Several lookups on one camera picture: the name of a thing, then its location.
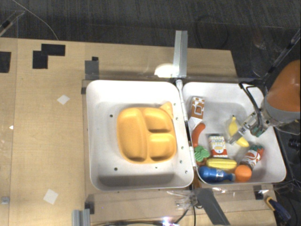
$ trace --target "corn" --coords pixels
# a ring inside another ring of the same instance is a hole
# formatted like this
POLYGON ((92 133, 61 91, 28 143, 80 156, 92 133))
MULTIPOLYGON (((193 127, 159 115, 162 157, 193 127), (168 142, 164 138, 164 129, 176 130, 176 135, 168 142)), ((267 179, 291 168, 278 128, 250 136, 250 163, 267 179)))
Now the corn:
POLYGON ((231 170, 236 168, 237 162, 226 158, 209 158, 206 165, 211 168, 231 170))

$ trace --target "yellow plate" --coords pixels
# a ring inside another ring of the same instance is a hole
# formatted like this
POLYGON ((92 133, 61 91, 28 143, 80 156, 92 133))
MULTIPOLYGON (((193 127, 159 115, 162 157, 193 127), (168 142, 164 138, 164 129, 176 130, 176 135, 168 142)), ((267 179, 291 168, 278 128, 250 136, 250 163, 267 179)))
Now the yellow plate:
POLYGON ((127 108, 117 118, 121 155, 133 163, 157 163, 171 159, 177 150, 170 102, 160 108, 127 108))

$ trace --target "black floor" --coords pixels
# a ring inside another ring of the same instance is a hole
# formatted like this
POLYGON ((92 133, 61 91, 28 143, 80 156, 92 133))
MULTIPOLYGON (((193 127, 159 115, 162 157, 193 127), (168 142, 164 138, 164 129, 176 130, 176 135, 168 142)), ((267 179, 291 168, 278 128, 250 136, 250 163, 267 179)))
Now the black floor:
MULTIPOLYGON (((231 50, 238 75, 249 78, 262 76, 273 64, 300 28, 301 15, 301 0, 15 1, 47 22, 59 40, 172 47, 175 31, 187 30, 190 48, 231 50)), ((0 23, 16 10, 26 11, 12 0, 0 0, 0 23)), ((55 40, 36 16, 26 11, 4 36, 55 40)), ((294 59, 300 59, 300 42, 279 68, 294 59)), ((300 178, 300 158, 286 146, 290 136, 282 138, 288 166, 300 178)), ((295 199, 282 200, 292 217, 301 215, 295 199)), ((301 216, 294 220, 292 225, 301 225, 301 216)))

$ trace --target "carrot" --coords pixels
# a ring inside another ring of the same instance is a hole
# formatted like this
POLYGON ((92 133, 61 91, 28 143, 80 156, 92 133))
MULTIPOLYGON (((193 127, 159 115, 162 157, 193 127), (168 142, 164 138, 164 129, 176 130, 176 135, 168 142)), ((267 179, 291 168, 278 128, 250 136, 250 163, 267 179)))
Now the carrot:
POLYGON ((192 145, 193 147, 198 146, 198 137, 201 134, 201 132, 206 128, 206 125, 203 123, 200 123, 197 125, 197 127, 193 130, 191 135, 192 145))

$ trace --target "wooden surface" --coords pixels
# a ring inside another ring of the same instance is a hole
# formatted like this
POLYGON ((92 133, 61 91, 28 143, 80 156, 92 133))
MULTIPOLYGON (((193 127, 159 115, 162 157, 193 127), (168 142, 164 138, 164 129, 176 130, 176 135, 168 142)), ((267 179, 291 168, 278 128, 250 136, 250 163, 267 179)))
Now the wooden surface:
MULTIPOLYGON (((3 41, 1 38, 0 45, 7 44, 8 49, 9 44, 16 44, 11 39, 5 43, 3 41)), ((174 198, 164 190, 86 195, 80 92, 85 78, 85 60, 91 60, 92 56, 99 57, 101 73, 118 74, 123 70, 149 75, 159 64, 172 63, 173 48, 17 41, 16 79, 15 85, 11 85, 16 87, 16 105, 9 226, 70 226, 72 210, 82 210, 85 199, 89 197, 95 199, 99 210, 103 210, 100 215, 103 220, 158 217, 158 211, 161 212, 160 216, 163 212, 174 217, 182 214, 182 211, 176 210, 174 198), (47 70, 34 70, 32 51, 41 50, 41 43, 64 44, 66 55, 49 56, 47 70), (64 105, 57 101, 62 95, 70 98, 64 105), (43 200, 48 189, 58 193, 53 205, 43 200)), ((195 73, 204 71, 205 75, 210 76, 236 76, 229 51, 189 49, 188 66, 188 71, 195 70, 195 73)), ((9 81, 9 74, 0 76, 1 83, 9 81)), ((215 194, 232 225, 253 225, 249 218, 257 220, 257 225, 275 225, 272 211, 263 201, 254 199, 252 187, 227 188, 227 192, 215 194), (240 196, 236 197, 233 190, 240 191, 240 196)), ((268 192, 274 196, 272 187, 268 192)), ((197 214, 198 222, 211 225, 204 210, 197 210, 197 214)), ((193 219, 189 215, 191 211, 181 221, 182 226, 192 225, 193 219)))

